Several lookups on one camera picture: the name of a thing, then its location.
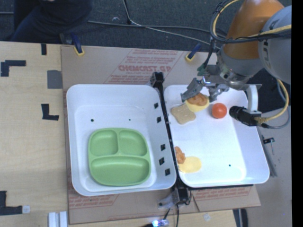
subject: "white tray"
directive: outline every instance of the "white tray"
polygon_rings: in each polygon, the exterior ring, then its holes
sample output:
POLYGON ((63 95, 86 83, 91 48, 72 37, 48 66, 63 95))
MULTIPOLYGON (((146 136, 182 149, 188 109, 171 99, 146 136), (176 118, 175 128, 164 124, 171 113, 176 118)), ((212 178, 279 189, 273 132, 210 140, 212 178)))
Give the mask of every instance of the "white tray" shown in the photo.
POLYGON ((74 85, 67 91, 71 152, 71 179, 85 196, 141 192, 170 188, 176 171, 157 91, 148 85, 74 85), (102 128, 129 128, 146 139, 151 156, 151 174, 133 186, 105 186, 90 175, 88 141, 102 128))
MULTIPOLYGON (((211 115, 214 103, 247 107, 243 91, 230 89, 223 92, 208 108, 199 111, 194 121, 179 124, 170 114, 172 107, 182 104, 181 93, 187 85, 168 86, 164 91, 169 126, 174 146, 179 146, 185 156, 196 156, 202 162, 196 173, 180 173, 188 186, 215 187, 264 183, 269 178, 269 168, 256 127, 249 127, 227 114, 222 119, 211 115)), ((201 91, 209 95, 207 88, 201 91)))

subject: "red tomato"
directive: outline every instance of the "red tomato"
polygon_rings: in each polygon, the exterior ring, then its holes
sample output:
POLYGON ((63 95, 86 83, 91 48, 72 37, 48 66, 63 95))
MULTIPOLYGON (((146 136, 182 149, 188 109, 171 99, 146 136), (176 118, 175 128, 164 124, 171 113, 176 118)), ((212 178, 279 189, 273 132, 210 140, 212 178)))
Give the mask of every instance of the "red tomato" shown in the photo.
POLYGON ((224 118, 227 114, 227 107, 224 104, 216 103, 213 105, 212 114, 216 119, 224 118))

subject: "blue clamp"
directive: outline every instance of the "blue clamp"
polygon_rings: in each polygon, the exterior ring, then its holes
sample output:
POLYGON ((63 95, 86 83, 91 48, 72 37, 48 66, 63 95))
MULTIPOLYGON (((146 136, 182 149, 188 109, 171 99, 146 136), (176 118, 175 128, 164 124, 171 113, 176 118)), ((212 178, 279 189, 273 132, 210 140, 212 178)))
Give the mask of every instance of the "blue clamp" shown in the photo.
POLYGON ((74 33, 71 33, 71 39, 74 44, 74 50, 75 50, 76 54, 78 56, 83 56, 85 54, 85 52, 81 47, 79 38, 74 33))
POLYGON ((199 50, 201 49, 201 47, 202 47, 202 43, 198 43, 198 44, 194 47, 194 49, 193 49, 190 53, 188 53, 188 54, 186 55, 185 60, 187 60, 187 61, 192 61, 192 60, 194 59, 194 57, 195 57, 195 53, 196 53, 197 51, 199 51, 199 50))

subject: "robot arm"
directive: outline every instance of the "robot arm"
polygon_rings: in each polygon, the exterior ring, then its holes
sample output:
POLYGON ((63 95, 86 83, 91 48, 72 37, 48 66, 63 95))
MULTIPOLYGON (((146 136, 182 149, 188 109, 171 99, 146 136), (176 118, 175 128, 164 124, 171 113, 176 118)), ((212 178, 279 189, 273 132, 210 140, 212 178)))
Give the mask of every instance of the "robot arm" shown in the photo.
POLYGON ((197 95, 202 87, 209 90, 210 102, 229 88, 245 90, 248 108, 232 107, 230 115, 248 126, 260 124, 257 89, 247 81, 265 68, 279 81, 291 84, 291 6, 284 7, 277 0, 244 0, 236 13, 225 38, 217 36, 215 25, 219 15, 230 4, 239 0, 226 0, 219 4, 213 15, 210 32, 211 46, 223 44, 216 53, 216 65, 208 60, 198 68, 198 76, 181 94, 185 100, 197 95))

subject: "green plate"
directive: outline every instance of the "green plate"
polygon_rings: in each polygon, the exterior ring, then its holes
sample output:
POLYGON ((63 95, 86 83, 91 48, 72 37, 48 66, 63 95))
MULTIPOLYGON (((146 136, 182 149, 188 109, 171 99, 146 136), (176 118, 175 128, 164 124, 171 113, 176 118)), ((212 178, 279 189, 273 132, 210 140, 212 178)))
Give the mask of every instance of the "green plate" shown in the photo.
POLYGON ((89 170, 100 184, 131 186, 151 174, 151 158, 145 137, 127 128, 94 131, 89 138, 89 170))

